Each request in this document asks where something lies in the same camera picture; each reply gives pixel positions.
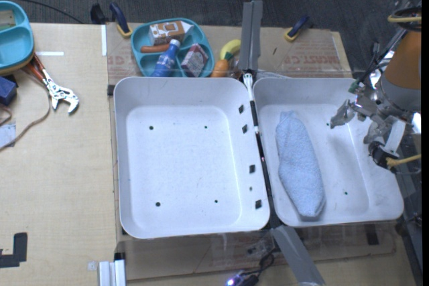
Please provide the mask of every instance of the light blue container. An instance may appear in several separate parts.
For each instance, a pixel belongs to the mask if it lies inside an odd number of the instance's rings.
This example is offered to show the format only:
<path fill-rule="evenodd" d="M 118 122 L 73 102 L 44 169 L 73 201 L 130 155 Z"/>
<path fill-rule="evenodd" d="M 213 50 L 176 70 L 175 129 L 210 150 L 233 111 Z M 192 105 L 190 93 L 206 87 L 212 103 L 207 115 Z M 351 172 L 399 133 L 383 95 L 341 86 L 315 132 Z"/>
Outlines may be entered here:
<path fill-rule="evenodd" d="M 0 75 L 24 67 L 34 52 L 33 31 L 25 11 L 11 1 L 0 1 L 0 11 L 11 10 L 15 25 L 0 30 Z"/>
<path fill-rule="evenodd" d="M 143 76 L 151 76 L 151 74 L 155 70 L 155 66 L 158 61 L 158 58 L 162 54 L 161 52 L 158 52 L 158 53 L 141 53 L 140 52 L 140 48 L 142 46 L 151 46 L 151 42 L 149 38 L 149 27 L 152 24 L 164 23 L 167 21 L 184 21 L 185 23 L 188 23 L 194 26 L 194 28 L 192 29 L 190 34 L 185 38 L 185 40 L 182 42 L 178 50 L 178 53 L 176 55 L 176 64 L 170 76 L 187 78 L 187 75 L 180 67 L 180 64 L 184 60 L 189 48 L 192 46 L 192 44 L 195 44 L 195 43 L 198 43 L 208 56 L 208 61 L 204 65 L 204 68 L 202 69 L 199 78 L 210 76 L 210 74 L 213 71 L 213 67 L 215 66 L 215 59 L 213 57 L 212 48 L 208 43 L 206 35 L 198 26 L 198 24 L 186 18 L 162 19 L 159 21 L 152 21 L 149 23 L 145 23 L 135 28 L 133 34 L 131 35 L 131 49 L 133 50 L 135 60 L 137 61 L 137 65 L 139 66 L 139 69 L 143 74 Z"/>

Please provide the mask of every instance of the carrot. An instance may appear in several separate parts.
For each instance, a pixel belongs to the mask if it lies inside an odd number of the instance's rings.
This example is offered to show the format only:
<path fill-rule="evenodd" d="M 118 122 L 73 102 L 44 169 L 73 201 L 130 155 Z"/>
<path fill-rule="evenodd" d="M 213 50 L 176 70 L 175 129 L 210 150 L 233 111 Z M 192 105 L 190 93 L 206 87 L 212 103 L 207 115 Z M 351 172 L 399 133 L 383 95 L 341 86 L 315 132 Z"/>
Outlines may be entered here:
<path fill-rule="evenodd" d="M 224 78 L 227 76 L 229 70 L 229 61 L 222 59 L 214 64 L 213 72 L 210 75 L 211 78 Z"/>

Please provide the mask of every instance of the small box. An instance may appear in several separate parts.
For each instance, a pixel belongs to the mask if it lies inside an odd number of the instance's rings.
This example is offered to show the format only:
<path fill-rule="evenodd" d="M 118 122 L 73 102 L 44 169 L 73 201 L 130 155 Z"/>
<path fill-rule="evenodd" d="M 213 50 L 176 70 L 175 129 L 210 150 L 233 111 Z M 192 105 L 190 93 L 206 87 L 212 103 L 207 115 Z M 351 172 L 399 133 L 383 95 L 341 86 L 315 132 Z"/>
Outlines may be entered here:
<path fill-rule="evenodd" d="M 16 83 L 0 76 L 0 104 L 9 105 L 16 96 Z"/>
<path fill-rule="evenodd" d="M 182 67 L 187 76 L 197 78 L 201 74 L 207 60 L 208 56 L 204 49 L 198 43 L 195 43 L 191 45 L 180 67 Z"/>
<path fill-rule="evenodd" d="M 149 27 L 149 40 L 153 46 L 170 43 L 172 39 L 182 43 L 193 28 L 192 24 L 184 21 L 165 21 L 152 24 Z"/>

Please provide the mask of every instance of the banana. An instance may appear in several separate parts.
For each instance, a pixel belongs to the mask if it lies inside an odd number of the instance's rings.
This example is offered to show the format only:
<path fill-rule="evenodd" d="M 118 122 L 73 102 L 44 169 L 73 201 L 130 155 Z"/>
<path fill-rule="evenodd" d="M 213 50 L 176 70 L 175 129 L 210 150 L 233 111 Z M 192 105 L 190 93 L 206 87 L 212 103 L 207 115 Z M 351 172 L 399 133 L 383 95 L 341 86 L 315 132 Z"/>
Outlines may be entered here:
<path fill-rule="evenodd" d="M 241 47 L 241 40 L 229 41 L 227 44 L 225 44 L 222 47 L 221 53 L 219 55 L 219 59 L 223 60 L 224 58 L 226 58 L 228 60 L 240 50 L 240 47 Z"/>

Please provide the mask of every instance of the light blue towel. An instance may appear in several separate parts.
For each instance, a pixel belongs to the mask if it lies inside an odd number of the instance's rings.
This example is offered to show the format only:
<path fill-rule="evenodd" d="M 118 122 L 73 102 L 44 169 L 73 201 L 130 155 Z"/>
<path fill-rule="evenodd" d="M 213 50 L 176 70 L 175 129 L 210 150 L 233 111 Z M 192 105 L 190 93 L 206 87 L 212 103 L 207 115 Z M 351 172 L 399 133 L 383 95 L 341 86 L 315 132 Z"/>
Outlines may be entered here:
<path fill-rule="evenodd" d="M 275 140 L 280 181 L 304 219 L 317 217 L 326 202 L 322 174 L 307 130 L 294 111 L 280 114 Z"/>

